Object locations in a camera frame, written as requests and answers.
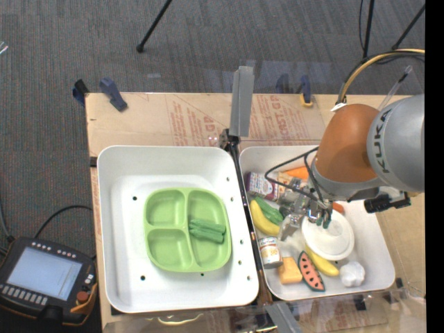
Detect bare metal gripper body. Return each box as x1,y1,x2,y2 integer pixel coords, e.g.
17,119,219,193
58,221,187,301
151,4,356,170
278,177,333,227

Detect green toy cucumber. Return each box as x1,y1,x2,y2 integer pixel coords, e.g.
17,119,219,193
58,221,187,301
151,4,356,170
254,196,285,226

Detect tan packet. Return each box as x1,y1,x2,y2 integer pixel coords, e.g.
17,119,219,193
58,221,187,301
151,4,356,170
276,171,296,188

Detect orange carrot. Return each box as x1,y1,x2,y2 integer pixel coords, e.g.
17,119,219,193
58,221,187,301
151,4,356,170
282,165,310,182

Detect yellow banana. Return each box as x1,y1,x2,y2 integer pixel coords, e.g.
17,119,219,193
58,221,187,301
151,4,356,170
304,242,341,278
249,199,282,237

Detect small white and yellow can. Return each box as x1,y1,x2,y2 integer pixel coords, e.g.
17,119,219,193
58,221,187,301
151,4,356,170
258,236,284,270

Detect yellow cheese block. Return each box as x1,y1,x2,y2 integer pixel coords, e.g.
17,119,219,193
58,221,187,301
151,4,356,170
277,256,304,286

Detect purple and white carton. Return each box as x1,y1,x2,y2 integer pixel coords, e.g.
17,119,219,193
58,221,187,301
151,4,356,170
245,171,280,203

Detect white bowl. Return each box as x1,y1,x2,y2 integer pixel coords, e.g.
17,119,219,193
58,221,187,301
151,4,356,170
300,209,356,262

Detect red watermelon slice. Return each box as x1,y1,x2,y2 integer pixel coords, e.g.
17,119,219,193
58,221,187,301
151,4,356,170
297,250,327,293

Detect white garlic bulb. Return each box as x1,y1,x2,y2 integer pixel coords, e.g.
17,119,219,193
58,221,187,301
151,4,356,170
339,260,366,289

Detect green toy beans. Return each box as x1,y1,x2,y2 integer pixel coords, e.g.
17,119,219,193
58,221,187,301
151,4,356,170
187,217,228,246

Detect white plastic tray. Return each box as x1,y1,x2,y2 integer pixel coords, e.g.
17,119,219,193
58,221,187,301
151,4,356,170
96,144,260,314
238,144,397,302

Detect green divided plate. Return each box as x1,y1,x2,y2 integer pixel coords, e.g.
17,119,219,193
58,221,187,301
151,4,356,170
142,187,233,274

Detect brown cardboard board red print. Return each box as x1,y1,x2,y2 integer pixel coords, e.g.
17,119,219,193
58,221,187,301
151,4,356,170
84,92,425,333

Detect black cylinder on white bracket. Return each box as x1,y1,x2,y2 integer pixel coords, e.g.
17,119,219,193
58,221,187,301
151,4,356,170
363,187,412,214

